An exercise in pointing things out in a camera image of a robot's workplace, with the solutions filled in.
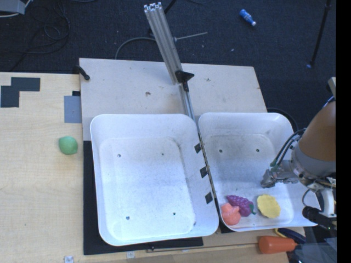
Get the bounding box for blue bottle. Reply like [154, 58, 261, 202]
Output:
[239, 8, 257, 27]

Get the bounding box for pale wood board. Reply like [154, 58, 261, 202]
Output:
[78, 58, 269, 142]

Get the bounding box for thin black and white rod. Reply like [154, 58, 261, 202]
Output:
[196, 119, 220, 226]

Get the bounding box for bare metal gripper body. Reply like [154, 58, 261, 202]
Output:
[273, 159, 305, 185]

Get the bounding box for orange toy fruit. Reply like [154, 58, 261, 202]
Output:
[220, 203, 242, 226]

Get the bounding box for white plastic tray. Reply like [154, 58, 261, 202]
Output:
[197, 111, 319, 233]
[89, 113, 220, 247]

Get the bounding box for yellow biscuit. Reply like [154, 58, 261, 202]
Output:
[256, 193, 282, 219]

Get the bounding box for black cylinder on white bracket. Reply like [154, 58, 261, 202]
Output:
[302, 177, 337, 227]

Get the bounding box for green ball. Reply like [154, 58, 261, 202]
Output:
[58, 135, 79, 156]

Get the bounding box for purple grapes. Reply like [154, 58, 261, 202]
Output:
[225, 195, 257, 218]

